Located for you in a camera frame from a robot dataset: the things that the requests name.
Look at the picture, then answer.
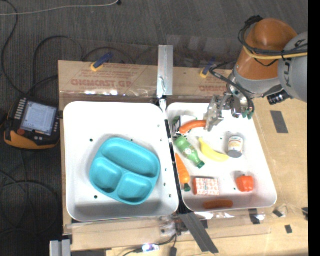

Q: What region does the green plastic bottle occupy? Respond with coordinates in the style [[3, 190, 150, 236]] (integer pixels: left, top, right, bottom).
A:
[[173, 135, 206, 169]]

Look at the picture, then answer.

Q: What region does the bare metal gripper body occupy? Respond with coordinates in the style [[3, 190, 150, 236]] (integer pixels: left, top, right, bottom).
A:
[[208, 84, 253, 118]]

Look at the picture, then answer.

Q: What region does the orange and white carton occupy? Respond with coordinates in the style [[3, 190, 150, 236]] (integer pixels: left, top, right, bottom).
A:
[[192, 176, 221, 196]]

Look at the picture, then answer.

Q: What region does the yellow banana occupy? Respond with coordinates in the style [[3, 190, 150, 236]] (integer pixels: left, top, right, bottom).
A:
[[198, 136, 230, 163]]

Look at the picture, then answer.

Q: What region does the blue divided plate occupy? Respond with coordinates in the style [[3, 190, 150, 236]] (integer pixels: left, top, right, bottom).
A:
[[88, 136, 162, 206]]

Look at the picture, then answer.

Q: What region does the small white can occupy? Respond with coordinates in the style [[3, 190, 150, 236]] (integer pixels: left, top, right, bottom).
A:
[[227, 135, 244, 159]]

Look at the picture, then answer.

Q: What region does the brown cardboard board red print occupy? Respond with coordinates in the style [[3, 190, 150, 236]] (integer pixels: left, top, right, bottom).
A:
[[57, 59, 309, 252]]

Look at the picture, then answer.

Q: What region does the orange bell pepper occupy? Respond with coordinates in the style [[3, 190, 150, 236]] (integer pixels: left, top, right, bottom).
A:
[[235, 174, 255, 193]]

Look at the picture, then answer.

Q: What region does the white green and black carton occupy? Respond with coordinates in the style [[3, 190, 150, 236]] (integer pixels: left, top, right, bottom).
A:
[[172, 114, 199, 137]]

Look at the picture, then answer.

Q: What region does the orange sausage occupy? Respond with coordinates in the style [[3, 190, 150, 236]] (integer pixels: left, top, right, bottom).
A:
[[178, 119, 208, 135]]

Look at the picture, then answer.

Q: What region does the white plastic tray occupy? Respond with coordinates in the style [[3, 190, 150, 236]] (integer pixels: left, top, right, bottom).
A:
[[165, 102, 278, 213], [62, 100, 180, 223]]

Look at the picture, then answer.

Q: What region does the brown sausage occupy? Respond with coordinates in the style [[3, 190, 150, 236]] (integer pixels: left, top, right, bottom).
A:
[[202, 199, 234, 210]]

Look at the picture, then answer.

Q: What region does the orange carrot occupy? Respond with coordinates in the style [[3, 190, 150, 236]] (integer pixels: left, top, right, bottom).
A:
[[174, 152, 192, 193]]

